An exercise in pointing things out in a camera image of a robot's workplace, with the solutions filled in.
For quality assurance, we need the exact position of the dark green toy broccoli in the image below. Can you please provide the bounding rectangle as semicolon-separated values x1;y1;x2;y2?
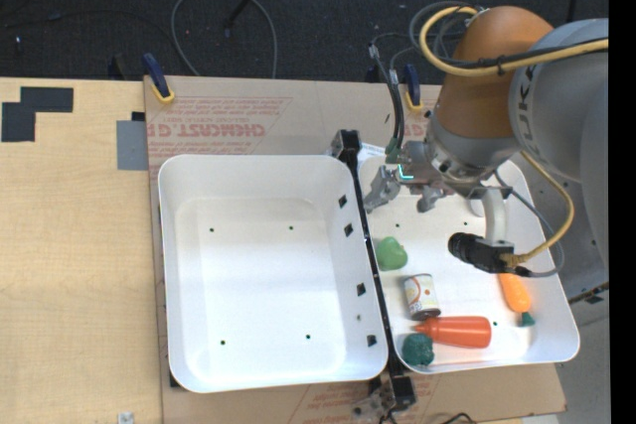
400;333;436;368

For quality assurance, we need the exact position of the orange squeeze bottle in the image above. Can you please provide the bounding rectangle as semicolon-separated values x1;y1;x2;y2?
412;315;493;350

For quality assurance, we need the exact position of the thin black rod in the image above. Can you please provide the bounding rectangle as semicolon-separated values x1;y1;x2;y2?
346;148;404;378

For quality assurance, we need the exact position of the orange toy carrot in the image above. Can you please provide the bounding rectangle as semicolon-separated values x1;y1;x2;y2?
498;272;537;328

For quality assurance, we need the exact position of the light green toy pepper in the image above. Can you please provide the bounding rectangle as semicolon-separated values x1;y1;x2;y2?
375;235;409;272

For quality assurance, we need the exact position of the brown cardboard board red print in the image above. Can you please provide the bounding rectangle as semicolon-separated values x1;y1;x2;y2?
142;73;568;424

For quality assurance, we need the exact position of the black cylinder on white bracket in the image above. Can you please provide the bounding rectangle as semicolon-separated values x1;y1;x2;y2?
447;186;516;275

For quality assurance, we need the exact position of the white plastic tray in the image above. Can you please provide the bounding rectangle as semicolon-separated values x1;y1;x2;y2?
157;153;390;394
358;154;581;375

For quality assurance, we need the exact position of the black block with thin wires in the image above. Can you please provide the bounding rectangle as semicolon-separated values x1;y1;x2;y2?
329;128;362;160
350;374;417;418

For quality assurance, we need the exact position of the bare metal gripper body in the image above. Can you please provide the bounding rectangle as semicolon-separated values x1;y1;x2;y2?
398;139;478;198

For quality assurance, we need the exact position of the small white can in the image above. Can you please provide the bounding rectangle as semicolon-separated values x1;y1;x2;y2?
402;273;442;321

